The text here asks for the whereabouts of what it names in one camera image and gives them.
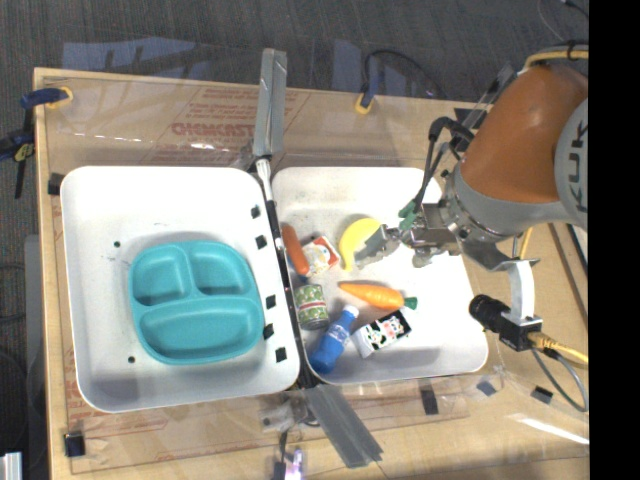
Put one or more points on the green and white can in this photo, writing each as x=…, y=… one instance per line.
x=311, y=308

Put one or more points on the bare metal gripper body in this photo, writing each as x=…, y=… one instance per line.
x=435, y=235

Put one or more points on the blue bottle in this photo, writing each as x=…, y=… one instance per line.
x=332, y=340

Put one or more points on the brown cardboard board red print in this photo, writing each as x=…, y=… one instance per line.
x=210, y=118

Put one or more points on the white carton with face print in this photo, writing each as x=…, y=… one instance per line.
x=320, y=257

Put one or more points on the black cylinder on white bracket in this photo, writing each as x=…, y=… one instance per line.
x=520, y=330

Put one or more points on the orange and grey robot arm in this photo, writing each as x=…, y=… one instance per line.
x=515, y=138

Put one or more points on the orange carrot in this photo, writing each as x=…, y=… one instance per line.
x=372, y=294

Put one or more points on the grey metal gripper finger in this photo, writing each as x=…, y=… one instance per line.
x=384, y=238
x=377, y=257

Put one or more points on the white plastic tray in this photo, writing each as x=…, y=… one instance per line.
x=165, y=203
x=440, y=318

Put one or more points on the yellow banana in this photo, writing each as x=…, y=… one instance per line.
x=352, y=233

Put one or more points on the blue divided plate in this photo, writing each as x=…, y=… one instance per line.
x=200, y=323

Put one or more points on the white carton with cow print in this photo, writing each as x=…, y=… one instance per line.
x=385, y=332

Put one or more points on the orange sausage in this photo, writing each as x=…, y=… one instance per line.
x=296, y=252

